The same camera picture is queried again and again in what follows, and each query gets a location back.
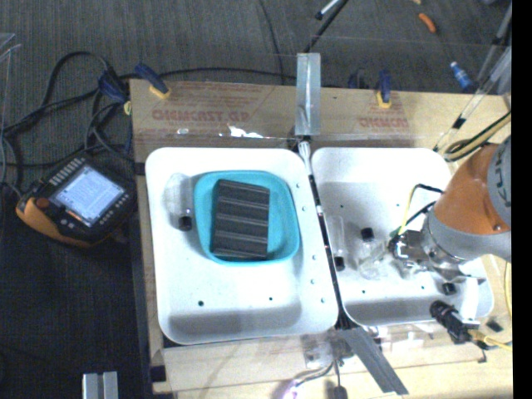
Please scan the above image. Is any white plastic tray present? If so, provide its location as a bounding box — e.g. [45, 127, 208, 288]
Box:
[144, 146, 340, 346]
[310, 146, 496, 328]

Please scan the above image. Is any brown cardboard board red print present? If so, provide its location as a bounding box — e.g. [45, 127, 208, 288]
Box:
[128, 78, 513, 395]

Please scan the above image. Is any clear plastic bottle black cap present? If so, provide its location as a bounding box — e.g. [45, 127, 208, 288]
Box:
[354, 226, 388, 281]
[395, 259, 457, 297]
[329, 215, 347, 273]
[163, 172, 195, 233]

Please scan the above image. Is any blue bottle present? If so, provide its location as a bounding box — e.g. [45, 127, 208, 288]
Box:
[450, 61, 474, 91]

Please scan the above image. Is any black block with thin wires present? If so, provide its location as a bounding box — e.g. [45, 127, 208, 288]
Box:
[327, 332, 355, 367]

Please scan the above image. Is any black cylinder on white bracket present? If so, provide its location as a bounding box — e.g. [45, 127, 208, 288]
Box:
[429, 259, 482, 343]

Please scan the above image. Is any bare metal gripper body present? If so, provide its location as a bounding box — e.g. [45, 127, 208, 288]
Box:
[388, 229, 462, 281]

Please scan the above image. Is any blue divided plate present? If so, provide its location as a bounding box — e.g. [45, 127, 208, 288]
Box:
[192, 170, 302, 264]

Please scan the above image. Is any black ribbed rectangular block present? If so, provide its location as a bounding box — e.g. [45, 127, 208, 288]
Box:
[209, 178, 272, 261]

